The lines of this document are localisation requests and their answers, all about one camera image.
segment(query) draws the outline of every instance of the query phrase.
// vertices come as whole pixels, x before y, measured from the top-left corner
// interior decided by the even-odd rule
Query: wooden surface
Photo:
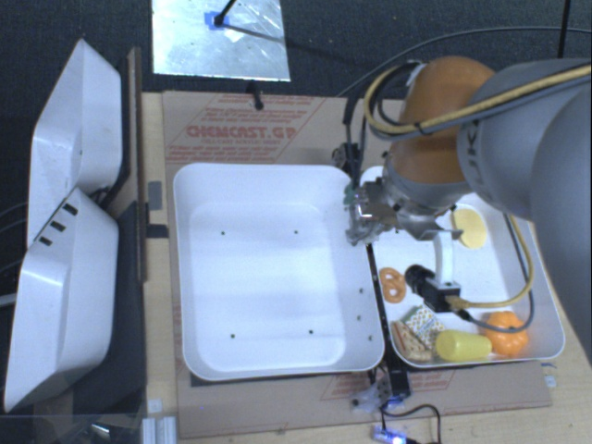
[[[145,93],[142,98],[142,145],[147,181],[165,184],[163,157],[163,111],[160,94]],[[167,224],[167,207],[150,213],[151,222]],[[168,240],[147,241],[148,278],[144,285],[148,385],[147,400],[162,403],[160,415],[173,415],[177,409],[177,380],[173,344],[173,318],[170,290]],[[560,307],[565,330],[565,349],[545,366],[557,386],[551,389],[553,405],[547,408],[444,416],[443,443],[538,443],[592,442],[592,368],[572,327]],[[391,422],[422,443],[436,439],[436,419],[407,419]],[[373,442],[370,425],[343,425],[283,433],[259,433],[220,438],[182,440],[180,444],[353,444]]]

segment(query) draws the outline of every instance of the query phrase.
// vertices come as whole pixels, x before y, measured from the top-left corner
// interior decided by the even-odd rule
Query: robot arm
[[[414,80],[400,121],[437,117],[586,63],[550,60],[493,74],[470,59],[437,59]],[[470,191],[535,224],[550,279],[592,362],[589,75],[495,115],[392,143],[382,178],[355,193],[348,239],[367,243],[397,228],[433,240],[438,216]]]

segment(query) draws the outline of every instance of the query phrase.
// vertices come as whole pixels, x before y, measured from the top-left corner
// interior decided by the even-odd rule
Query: metal sheet
[[[152,0],[154,72],[290,81],[279,0]]]

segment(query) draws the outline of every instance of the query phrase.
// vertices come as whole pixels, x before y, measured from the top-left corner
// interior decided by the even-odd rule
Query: black slot
[[[69,203],[65,203],[64,207],[62,207],[66,212],[72,214],[73,216],[78,214],[78,209]]]
[[[52,226],[53,228],[55,228],[55,230],[59,230],[60,232],[63,232],[64,230],[66,230],[66,226],[60,224],[59,222],[55,222],[54,220],[49,225]]]

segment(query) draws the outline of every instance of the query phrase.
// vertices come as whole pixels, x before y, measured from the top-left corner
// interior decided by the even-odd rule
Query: black floor
[[[559,26],[563,0],[280,0],[292,82],[266,93],[336,95],[401,50],[454,31],[499,26]],[[592,0],[573,0],[570,26],[590,29]],[[0,0],[0,213],[26,201],[31,134],[75,42],[83,37],[116,65],[143,50],[145,91],[242,93],[246,82],[156,76],[151,70],[151,0]],[[431,44],[410,56],[457,54],[494,69],[557,54],[557,31],[480,34]],[[571,33],[566,56],[590,57],[590,35]],[[23,218],[0,218],[0,229]],[[0,232],[0,294],[16,287],[24,225]],[[0,311],[0,383],[11,315]]]

